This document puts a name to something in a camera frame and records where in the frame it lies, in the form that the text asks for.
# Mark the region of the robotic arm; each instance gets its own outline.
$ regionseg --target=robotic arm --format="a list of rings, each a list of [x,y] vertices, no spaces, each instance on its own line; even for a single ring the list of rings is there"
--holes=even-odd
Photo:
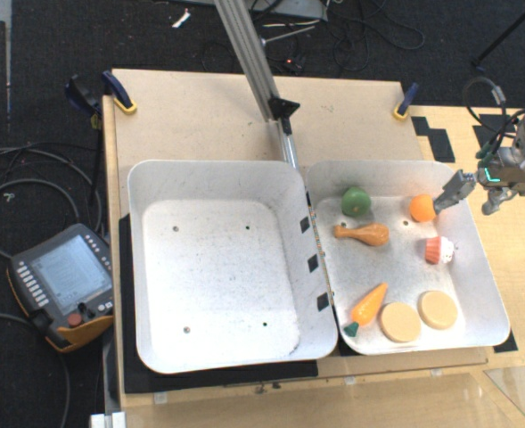
[[[508,123],[517,126],[511,146],[500,147]],[[482,213],[493,214],[502,202],[513,199],[518,194],[525,196],[525,110],[506,121],[502,129],[476,154],[480,159],[475,173],[456,171],[444,185],[444,192],[434,200],[437,214],[466,198],[476,187],[482,185],[488,191],[488,200],[482,205]]]

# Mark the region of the orange ball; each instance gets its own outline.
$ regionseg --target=orange ball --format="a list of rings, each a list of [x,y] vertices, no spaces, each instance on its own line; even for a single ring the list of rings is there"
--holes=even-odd
[[[416,195],[408,206],[411,217],[417,222],[429,222],[437,217],[432,197],[427,193]]]

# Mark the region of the green ball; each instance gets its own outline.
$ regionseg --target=green ball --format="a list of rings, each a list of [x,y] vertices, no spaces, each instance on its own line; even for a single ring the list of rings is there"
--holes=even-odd
[[[371,208],[371,197],[360,187],[350,187],[341,198],[341,210],[346,216],[363,216]]]

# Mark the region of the beige disc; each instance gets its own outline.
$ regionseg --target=beige disc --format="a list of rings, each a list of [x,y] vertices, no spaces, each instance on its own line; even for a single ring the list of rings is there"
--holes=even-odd
[[[426,325],[445,330],[458,318],[458,308],[446,293],[434,290],[423,293],[419,298],[419,314]]]
[[[381,329],[394,342],[414,341],[421,334],[421,319],[408,304],[394,302],[383,307]]]

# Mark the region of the toy food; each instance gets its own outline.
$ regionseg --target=toy food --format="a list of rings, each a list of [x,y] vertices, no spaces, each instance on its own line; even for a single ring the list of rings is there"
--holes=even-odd
[[[389,229],[377,222],[358,228],[336,225],[333,228],[333,235],[336,238],[354,238],[370,246],[383,246],[389,240]]]
[[[375,318],[381,308],[388,287],[389,285],[386,282],[380,283],[354,306],[351,310],[353,323],[343,328],[343,331],[348,336],[354,337],[359,326],[366,325]]]
[[[424,259],[433,265],[448,263],[454,253],[454,243],[444,236],[428,238],[424,245]]]
[[[371,197],[360,187],[350,187],[341,197],[341,210],[346,216],[356,218],[371,208]]]
[[[394,342],[414,341],[421,334],[421,318],[408,304],[397,301],[383,307],[381,330]]]
[[[446,330],[458,318],[455,302],[446,293],[433,290],[421,295],[418,302],[422,321],[437,330]]]
[[[432,197],[427,193],[422,193],[413,197],[408,206],[408,210],[411,217],[417,222],[429,222],[437,217]]]

